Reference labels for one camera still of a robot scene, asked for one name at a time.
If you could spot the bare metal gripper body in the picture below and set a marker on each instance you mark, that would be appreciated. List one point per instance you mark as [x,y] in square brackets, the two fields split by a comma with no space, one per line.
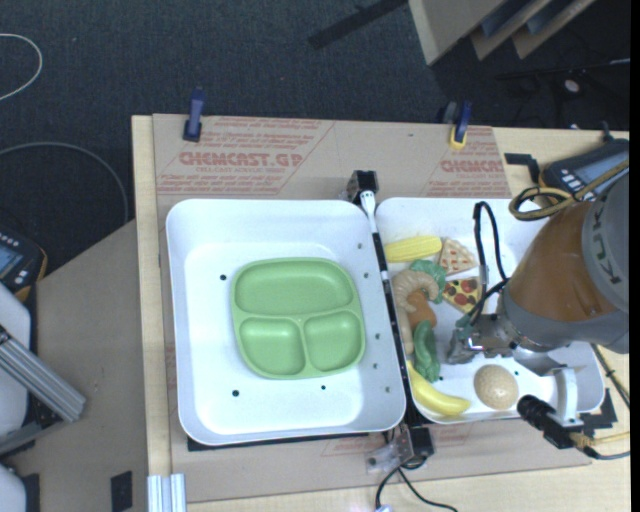
[496,336]

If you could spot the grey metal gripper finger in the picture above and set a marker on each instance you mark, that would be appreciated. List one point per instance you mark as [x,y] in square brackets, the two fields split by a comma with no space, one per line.
[458,350]

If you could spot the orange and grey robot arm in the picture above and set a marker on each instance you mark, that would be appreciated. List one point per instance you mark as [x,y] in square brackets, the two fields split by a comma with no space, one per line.
[560,270]

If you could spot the beige round bread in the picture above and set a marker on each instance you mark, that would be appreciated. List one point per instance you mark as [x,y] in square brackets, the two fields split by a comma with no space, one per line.
[496,386]

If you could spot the yellow banana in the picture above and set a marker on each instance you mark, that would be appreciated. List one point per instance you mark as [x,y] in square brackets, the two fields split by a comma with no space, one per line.
[435,397]

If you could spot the orange carrot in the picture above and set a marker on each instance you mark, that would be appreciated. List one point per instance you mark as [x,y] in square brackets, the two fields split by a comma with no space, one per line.
[422,311]

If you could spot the yellow pizza slice, red toppings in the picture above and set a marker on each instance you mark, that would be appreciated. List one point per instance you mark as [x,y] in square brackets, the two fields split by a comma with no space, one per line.
[462,295]

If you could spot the green broccoli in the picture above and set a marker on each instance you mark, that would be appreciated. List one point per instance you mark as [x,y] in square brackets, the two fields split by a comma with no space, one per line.
[432,272]

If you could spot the tan croissant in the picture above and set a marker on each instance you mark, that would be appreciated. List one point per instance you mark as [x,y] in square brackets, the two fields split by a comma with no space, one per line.
[407,282]

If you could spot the pale pizza slice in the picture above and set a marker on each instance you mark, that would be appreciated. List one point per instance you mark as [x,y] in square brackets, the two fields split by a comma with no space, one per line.
[456,256]

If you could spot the yellow corn cob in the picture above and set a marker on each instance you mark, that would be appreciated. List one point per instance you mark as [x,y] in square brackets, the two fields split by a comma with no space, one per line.
[412,248]

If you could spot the thin black and white rod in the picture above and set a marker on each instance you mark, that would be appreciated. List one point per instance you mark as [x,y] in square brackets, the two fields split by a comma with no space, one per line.
[381,260]

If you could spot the white plastic tray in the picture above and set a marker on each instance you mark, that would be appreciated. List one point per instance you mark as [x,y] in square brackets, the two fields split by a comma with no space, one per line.
[425,215]
[210,320]

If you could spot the green divided plate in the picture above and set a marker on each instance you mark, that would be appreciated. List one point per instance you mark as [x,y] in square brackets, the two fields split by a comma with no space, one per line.
[295,315]

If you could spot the brown cardboard board, red print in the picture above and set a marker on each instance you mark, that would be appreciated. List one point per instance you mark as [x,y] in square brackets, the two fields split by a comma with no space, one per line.
[280,155]

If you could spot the black cylinder on white bracket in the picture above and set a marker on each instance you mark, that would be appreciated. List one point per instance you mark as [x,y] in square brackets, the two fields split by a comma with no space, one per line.
[542,412]

